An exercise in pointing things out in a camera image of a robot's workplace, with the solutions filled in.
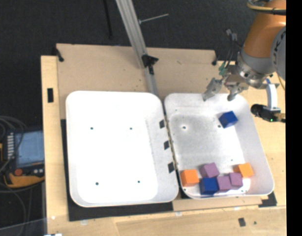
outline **wooden table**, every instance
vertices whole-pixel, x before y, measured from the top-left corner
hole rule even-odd
[[[60,119],[64,103],[75,90],[148,91],[144,71],[138,68],[131,47],[57,44],[64,61],[41,57],[43,129],[45,140],[46,213],[49,234],[65,235],[286,235],[285,124],[254,117],[255,125],[274,178],[275,206],[259,207],[271,197],[241,196],[173,201],[165,213],[69,221],[65,187]],[[218,65],[213,50],[147,48],[159,58],[154,65],[159,98],[173,92],[203,93]],[[271,82],[279,83],[274,74]],[[228,93],[223,88],[220,93]],[[282,86],[278,103],[285,113]],[[267,105],[265,90],[250,88],[241,95],[251,105]]]

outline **blue cube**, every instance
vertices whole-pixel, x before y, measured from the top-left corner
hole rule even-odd
[[[219,121],[222,124],[223,128],[228,128],[233,126],[238,121],[238,119],[233,113],[233,111],[230,111],[221,115]]]
[[[201,195],[213,195],[219,190],[215,177],[202,178],[199,182],[199,187]]]

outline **tray containing blocks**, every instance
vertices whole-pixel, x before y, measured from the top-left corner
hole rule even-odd
[[[164,101],[180,186],[193,199],[268,195],[274,181],[249,104],[240,95],[203,100],[173,93]]]

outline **black floor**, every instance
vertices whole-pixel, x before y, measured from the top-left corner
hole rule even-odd
[[[106,2],[112,32],[104,0],[0,0],[0,115],[42,125],[40,57],[52,55],[56,43],[130,45],[115,0]],[[227,28],[241,44],[247,36],[255,12],[246,2],[133,0],[140,20],[169,14],[141,24],[147,47],[213,49],[220,59],[229,48]],[[22,223],[23,205],[29,221],[43,218],[41,185],[18,195],[0,193],[0,228]]]

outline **red button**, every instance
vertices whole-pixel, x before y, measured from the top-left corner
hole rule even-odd
[[[22,176],[22,174],[23,174],[23,170],[22,169],[16,169],[14,171],[14,175],[17,176],[17,177]]]

